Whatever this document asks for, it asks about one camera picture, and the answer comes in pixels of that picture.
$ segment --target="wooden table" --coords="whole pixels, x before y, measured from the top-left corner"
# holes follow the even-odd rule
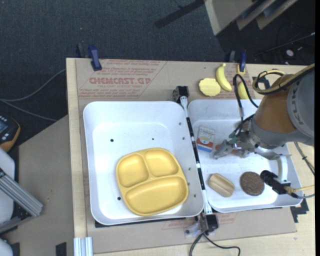
[[[85,206],[85,187],[83,176],[83,159],[82,159],[82,145],[80,134],[80,112],[79,112],[79,98],[78,98],[78,84],[77,84],[77,59],[66,59],[67,70],[67,95],[68,95],[68,116],[69,116],[69,133],[70,133],[70,157],[71,157],[71,175],[72,175],[72,201],[73,201],[73,224],[74,224],[74,237],[85,238],[88,236],[87,229],[87,216]],[[189,79],[189,83],[185,84],[189,87],[190,100],[194,99],[207,99],[201,95],[198,90],[196,81],[205,77],[213,77],[216,67],[221,63],[209,62],[179,62],[179,61],[162,61],[168,74],[176,71],[176,77],[169,78],[169,85],[172,88],[180,86],[180,79]],[[259,65],[247,64],[246,72],[247,79],[252,81],[252,77],[257,76],[260,72],[270,69],[280,69],[290,74],[294,74],[301,70],[303,66],[288,66],[288,65]],[[276,77],[270,77],[270,83],[273,83]],[[153,94],[148,93],[151,86],[141,92],[140,100],[166,100],[164,95],[168,94],[168,88],[158,88],[153,91]],[[314,176],[307,168],[304,161],[296,150],[293,143],[288,143],[290,152],[292,153],[292,160],[299,176],[301,185],[309,186],[314,184]],[[304,153],[309,157],[309,160],[314,163],[315,151],[314,147],[301,145]],[[241,248],[241,255],[256,256],[256,255],[315,255],[315,199],[314,197],[307,199],[309,211],[305,215],[299,215],[296,224],[297,232],[268,235],[260,237],[249,237],[232,240],[219,241],[221,246],[239,246]],[[110,253],[98,253],[99,256],[146,256],[146,255],[159,255],[159,256],[183,256],[189,255],[190,244],[162,246],[156,248],[116,251]],[[216,248],[208,242],[199,243],[195,250],[194,255],[237,255],[237,251],[232,249],[222,250]]]

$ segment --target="yellow plate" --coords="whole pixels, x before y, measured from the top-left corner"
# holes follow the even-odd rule
[[[166,149],[155,147],[123,156],[116,179],[127,207],[141,216],[166,212],[188,197],[185,175]]]

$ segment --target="white tray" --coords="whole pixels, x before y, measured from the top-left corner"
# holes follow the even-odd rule
[[[184,218],[198,215],[204,207],[201,185],[186,116],[171,101],[96,101],[83,111],[88,158],[90,205],[103,225]],[[186,201],[169,211],[150,216],[131,212],[116,178],[121,157],[148,148],[169,150],[188,182]]]
[[[241,102],[244,108],[244,118],[257,111],[249,100],[241,100]],[[255,102],[260,104],[261,100],[255,100]],[[223,140],[228,140],[229,134],[233,132],[240,121],[239,107],[235,99],[194,100],[188,106],[188,113],[195,137],[198,134],[199,126],[214,129],[213,147],[221,144]],[[276,148],[274,151],[283,155],[290,154],[287,145]],[[265,185],[263,193],[259,196],[248,195],[241,189],[239,180],[244,172],[250,171],[260,174],[263,170],[269,170],[277,174],[278,164],[276,160],[270,161],[254,153],[246,158],[229,154],[215,159],[213,158],[214,152],[215,149],[210,153],[198,150],[208,202],[216,211],[227,213],[295,206],[302,201],[287,194],[278,195],[268,185]],[[231,197],[223,197],[209,187],[208,180],[214,173],[221,174],[235,185],[235,190]],[[291,181],[293,188],[301,187],[291,158],[288,159],[287,178]]]

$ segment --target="table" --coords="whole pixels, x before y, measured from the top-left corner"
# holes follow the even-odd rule
[[[72,201],[73,201],[73,224],[74,224],[74,237],[85,238],[88,236],[88,214],[90,211],[86,209],[85,203],[85,186],[84,186],[84,175],[83,175],[83,159],[82,154],[82,142],[81,142],[81,111],[86,103],[92,101],[94,98],[88,95],[83,95],[79,102],[78,87],[79,87],[79,72],[77,70],[83,67],[90,67],[90,60],[88,59],[66,59],[66,70],[67,70],[67,92],[68,92],[68,117],[69,117],[69,133],[70,133],[70,158],[71,158],[71,175],[72,175]],[[112,61],[107,64],[116,65],[130,65],[134,60],[124,60],[122,64],[115,63]],[[167,100],[168,95],[172,92],[176,86],[187,85],[190,91],[189,100],[194,99],[207,99],[207,97],[201,95],[197,88],[197,81],[206,77],[214,77],[214,70],[221,63],[209,63],[209,62],[180,62],[180,61],[150,61],[147,63],[148,68],[146,71],[150,71],[149,75],[151,83],[148,86],[143,86],[138,91],[138,100],[150,101],[150,100]],[[260,72],[270,69],[280,69],[287,73],[294,74],[301,70],[303,66],[286,66],[286,65],[257,65],[247,64],[247,80],[252,81],[251,76],[257,76]],[[89,79],[86,76],[86,68],[81,74],[84,78],[81,88],[86,87],[86,81]],[[227,70],[226,74],[232,75],[232,71]],[[151,86],[152,83],[156,83],[159,86]],[[292,152],[292,160],[296,167],[298,176],[302,186],[308,186],[314,183],[314,176],[309,170],[307,170],[305,163],[301,161],[293,143],[288,143],[290,152]],[[309,156],[309,159],[314,162],[314,148],[310,146],[302,147],[305,154]],[[261,237],[249,237],[232,240],[219,241],[219,245],[222,246],[239,246],[241,248],[242,255],[315,255],[315,199],[307,199],[309,206],[309,212],[306,215],[299,215],[299,223],[296,224],[297,232],[268,235]],[[108,240],[112,241],[113,237],[108,236]],[[146,249],[135,249],[126,251],[114,251],[110,253],[100,252],[95,255],[107,256],[107,255],[188,255],[190,244],[181,244],[173,246],[161,246],[156,248]],[[194,250],[194,255],[236,255],[236,251],[226,252],[224,250],[213,248],[209,243],[199,243]]]

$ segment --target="yellow banana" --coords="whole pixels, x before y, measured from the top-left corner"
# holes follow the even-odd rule
[[[237,89],[238,89],[238,93],[239,93],[240,99],[242,99],[242,100],[249,100],[249,97],[248,97],[248,94],[247,94],[247,92],[246,92],[246,88],[245,88],[245,85],[244,85],[243,82],[241,82],[241,83],[238,85]]]
[[[215,78],[218,81],[219,85],[222,87],[222,89],[226,91],[231,91],[231,84],[228,82],[225,76],[225,66],[226,63],[223,63],[220,67],[217,68],[215,72]]]

